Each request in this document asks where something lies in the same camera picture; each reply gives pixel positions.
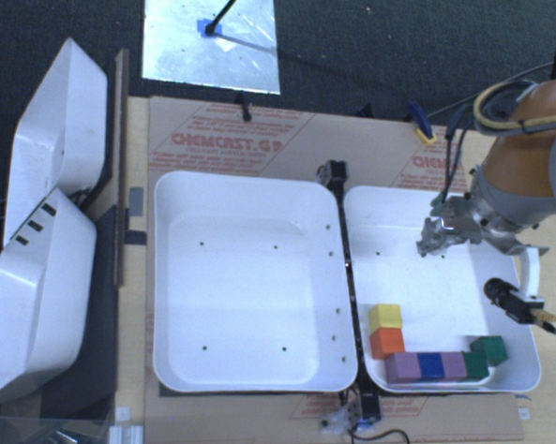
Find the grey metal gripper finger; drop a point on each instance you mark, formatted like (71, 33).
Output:
(442, 244)
(428, 235)

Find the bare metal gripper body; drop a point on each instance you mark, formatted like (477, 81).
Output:
(463, 220)

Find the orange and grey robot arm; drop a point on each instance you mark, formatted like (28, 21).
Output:
(526, 152)

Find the white plastic tray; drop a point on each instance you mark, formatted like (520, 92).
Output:
(424, 291)
(245, 289)

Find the thin black rod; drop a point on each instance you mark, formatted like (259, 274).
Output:
(349, 267)

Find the yellow cube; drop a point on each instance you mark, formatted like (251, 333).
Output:
(386, 317)

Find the orange cube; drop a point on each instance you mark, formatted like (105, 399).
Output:
(387, 343)

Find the green cube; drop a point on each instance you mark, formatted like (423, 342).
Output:
(476, 365)
(490, 349)

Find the purple cube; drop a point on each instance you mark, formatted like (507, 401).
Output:
(453, 365)
(401, 368)

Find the blue cube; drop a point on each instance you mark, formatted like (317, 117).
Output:
(430, 365)

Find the brown cardboard board red print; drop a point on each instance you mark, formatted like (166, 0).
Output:
(247, 421)

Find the black cylinder on white bracket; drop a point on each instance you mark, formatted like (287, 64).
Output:
(512, 303)

